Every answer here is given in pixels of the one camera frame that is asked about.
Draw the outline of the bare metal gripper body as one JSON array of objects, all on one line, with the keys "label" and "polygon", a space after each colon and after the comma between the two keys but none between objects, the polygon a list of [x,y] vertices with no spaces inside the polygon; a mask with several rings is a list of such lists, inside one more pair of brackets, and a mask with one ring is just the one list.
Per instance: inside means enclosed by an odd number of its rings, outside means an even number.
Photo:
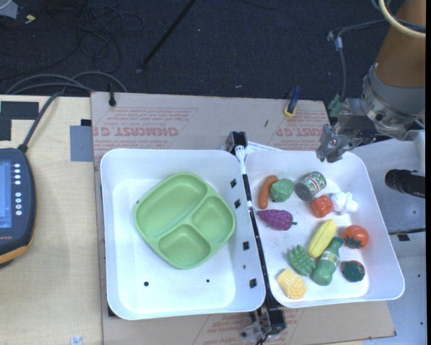
[{"label": "bare metal gripper body", "polygon": [[407,114],[379,98],[350,98],[340,109],[335,132],[354,139],[388,136],[403,140],[418,122],[423,122],[423,114]]}]

